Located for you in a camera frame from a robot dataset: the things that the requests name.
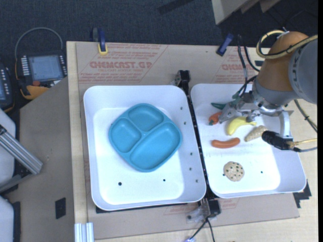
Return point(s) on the blue divided plate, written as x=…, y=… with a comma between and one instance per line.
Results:
x=149, y=140

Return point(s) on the brown cardboard board red print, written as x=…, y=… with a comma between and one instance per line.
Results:
x=141, y=59

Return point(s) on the thin black and white rod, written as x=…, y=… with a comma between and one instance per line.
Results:
x=199, y=145

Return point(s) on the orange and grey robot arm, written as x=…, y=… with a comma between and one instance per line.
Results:
x=277, y=67

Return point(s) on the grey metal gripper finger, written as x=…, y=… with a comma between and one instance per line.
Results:
x=249, y=118
x=225, y=115

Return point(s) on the beige dotted biscuit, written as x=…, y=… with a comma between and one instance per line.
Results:
x=234, y=171

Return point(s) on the tan bread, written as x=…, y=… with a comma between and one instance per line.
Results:
x=255, y=134

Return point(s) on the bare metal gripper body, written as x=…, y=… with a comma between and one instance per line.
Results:
x=255, y=104

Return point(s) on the white plastic tray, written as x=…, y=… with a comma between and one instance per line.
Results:
x=255, y=160
x=151, y=188

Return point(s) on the dark green toy vegetable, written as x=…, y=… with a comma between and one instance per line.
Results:
x=218, y=106

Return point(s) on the orange carrot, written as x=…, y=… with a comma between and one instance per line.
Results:
x=215, y=117

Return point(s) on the black cylinder on white bracket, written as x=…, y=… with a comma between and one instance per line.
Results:
x=275, y=138

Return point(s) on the yellow banana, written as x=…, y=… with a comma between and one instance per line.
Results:
x=234, y=127

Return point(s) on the orange sausage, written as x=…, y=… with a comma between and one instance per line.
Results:
x=225, y=143

